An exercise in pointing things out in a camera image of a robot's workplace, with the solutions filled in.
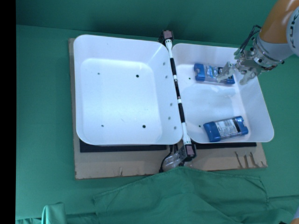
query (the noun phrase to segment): white label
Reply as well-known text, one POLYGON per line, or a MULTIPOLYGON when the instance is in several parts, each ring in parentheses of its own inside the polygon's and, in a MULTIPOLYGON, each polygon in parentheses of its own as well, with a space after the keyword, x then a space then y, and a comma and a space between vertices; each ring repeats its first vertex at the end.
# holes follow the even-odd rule
POLYGON ((235 127, 235 124, 232 119, 227 119, 223 121, 215 122, 218 131, 220 133, 220 136, 227 136, 234 133, 238 133, 237 128, 235 127))

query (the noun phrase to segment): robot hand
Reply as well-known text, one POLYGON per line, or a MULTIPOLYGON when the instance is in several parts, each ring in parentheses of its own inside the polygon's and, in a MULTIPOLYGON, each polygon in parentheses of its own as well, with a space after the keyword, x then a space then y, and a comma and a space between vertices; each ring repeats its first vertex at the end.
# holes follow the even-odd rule
POLYGON ((255 25, 248 38, 235 52, 235 64, 227 64, 217 80, 227 78, 227 74, 238 70, 243 74, 240 84, 270 71, 290 55, 299 56, 299 0, 278 0, 270 11, 263 27, 255 25), (244 50, 250 39, 253 46, 244 50))

